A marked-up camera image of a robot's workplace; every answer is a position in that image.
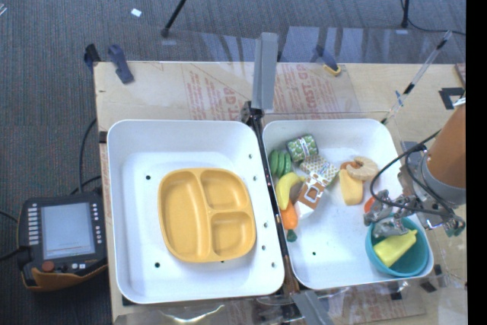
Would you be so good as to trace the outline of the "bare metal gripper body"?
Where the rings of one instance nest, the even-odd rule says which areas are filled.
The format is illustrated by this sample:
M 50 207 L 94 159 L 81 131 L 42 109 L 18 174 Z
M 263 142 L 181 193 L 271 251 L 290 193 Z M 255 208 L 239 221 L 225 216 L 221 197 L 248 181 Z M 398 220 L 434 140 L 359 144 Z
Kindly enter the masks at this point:
M 398 179 L 402 210 L 415 214 L 424 229 L 457 229 L 457 186 L 435 178 L 426 163 L 403 164 Z

